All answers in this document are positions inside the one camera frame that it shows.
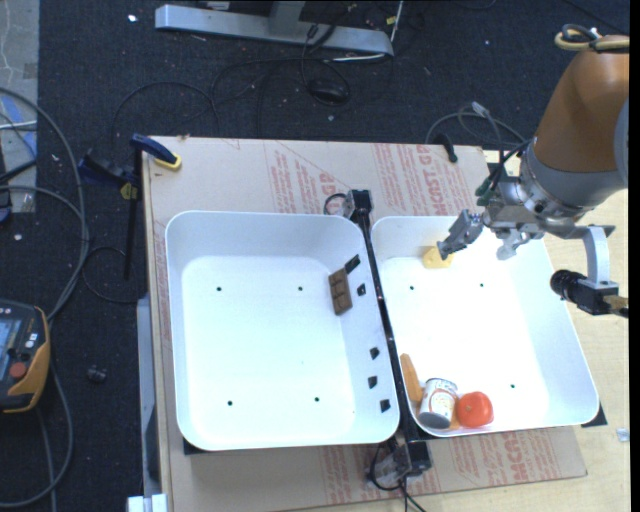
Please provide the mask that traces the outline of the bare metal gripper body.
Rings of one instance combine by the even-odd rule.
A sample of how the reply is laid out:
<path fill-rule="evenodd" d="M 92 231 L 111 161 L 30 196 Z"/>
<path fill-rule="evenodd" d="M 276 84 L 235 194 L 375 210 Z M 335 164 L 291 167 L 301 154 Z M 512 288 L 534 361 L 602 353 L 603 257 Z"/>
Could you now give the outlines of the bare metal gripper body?
<path fill-rule="evenodd" d="M 507 232 L 542 236 L 566 236 L 585 215 L 583 208 L 568 205 L 536 183 L 521 179 L 500 181 L 482 193 L 484 224 L 501 236 Z"/>

